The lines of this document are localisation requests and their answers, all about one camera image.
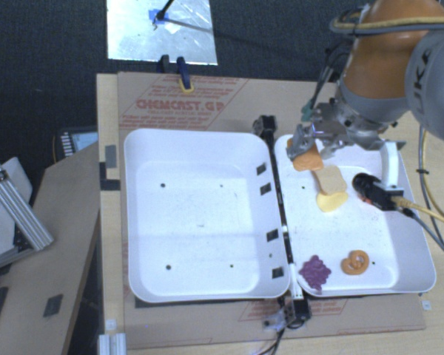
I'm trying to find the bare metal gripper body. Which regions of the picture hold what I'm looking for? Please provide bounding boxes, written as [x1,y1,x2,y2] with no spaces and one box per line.
[309,100,389,152]

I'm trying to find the orange toy bread roll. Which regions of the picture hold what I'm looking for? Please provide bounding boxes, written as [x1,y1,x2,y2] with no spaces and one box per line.
[286,138,325,172]

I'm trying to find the tan toy bread slice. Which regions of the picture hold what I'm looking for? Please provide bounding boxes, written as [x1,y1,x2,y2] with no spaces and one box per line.
[312,165,349,196]

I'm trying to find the yellow toy chip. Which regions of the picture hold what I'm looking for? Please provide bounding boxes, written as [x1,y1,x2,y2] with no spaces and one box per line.
[316,190,350,214]

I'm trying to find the thin black and white rod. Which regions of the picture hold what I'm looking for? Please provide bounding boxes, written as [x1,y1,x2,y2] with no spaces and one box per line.
[264,129,305,300]

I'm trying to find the white plastic tray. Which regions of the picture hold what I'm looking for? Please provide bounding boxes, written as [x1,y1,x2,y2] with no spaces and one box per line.
[273,133,437,298]
[124,127,292,304]

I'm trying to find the brown cardboard board red print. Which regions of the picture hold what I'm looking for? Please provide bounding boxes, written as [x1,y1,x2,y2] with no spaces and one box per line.
[117,71,427,350]

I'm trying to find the orange toy pretzel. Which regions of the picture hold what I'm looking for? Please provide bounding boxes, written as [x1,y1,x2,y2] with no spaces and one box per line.
[340,249,370,277]

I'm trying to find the purple toy grapes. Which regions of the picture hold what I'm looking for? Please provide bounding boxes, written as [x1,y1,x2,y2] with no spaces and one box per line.
[298,254,332,292]

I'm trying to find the black cylinder on white bracket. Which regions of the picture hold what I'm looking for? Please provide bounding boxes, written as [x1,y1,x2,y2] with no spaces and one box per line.
[351,140,407,212]

